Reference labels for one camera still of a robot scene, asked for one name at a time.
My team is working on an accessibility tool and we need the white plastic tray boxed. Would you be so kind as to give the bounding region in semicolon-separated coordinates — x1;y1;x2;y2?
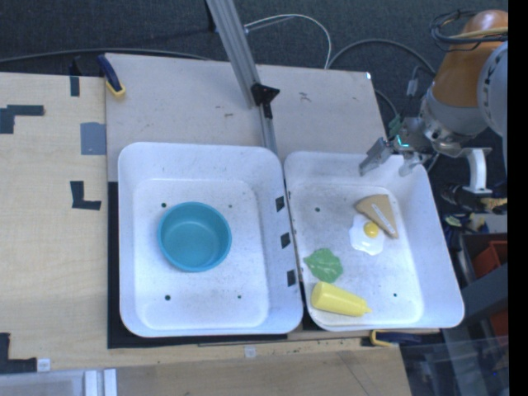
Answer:
283;150;466;333
117;140;304;339

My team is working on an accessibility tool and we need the green lettuce leaf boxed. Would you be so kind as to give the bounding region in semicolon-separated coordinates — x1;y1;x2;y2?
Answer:
302;247;345;285

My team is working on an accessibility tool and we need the black cylinder on white bracket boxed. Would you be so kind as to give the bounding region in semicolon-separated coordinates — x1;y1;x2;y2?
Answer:
440;146;508;216

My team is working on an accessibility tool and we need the yellow squeeze bottle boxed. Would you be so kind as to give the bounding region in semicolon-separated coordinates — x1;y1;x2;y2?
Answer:
309;280;374;318

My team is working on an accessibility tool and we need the thin black rod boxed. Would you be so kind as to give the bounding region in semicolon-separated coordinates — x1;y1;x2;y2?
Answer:
283;158;307;321

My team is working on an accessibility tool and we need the white fried egg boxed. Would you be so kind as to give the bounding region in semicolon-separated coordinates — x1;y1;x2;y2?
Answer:
347;213;386;257

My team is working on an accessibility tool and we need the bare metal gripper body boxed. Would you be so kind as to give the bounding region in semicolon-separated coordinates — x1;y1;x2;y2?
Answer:
388;115;469;159

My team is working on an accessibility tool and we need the brown sandwich wedge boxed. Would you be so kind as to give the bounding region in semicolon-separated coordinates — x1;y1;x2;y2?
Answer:
355;193;401;240

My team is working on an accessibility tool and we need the blue bowl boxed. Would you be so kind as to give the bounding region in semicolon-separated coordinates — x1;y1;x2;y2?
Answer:
156;200;233;274

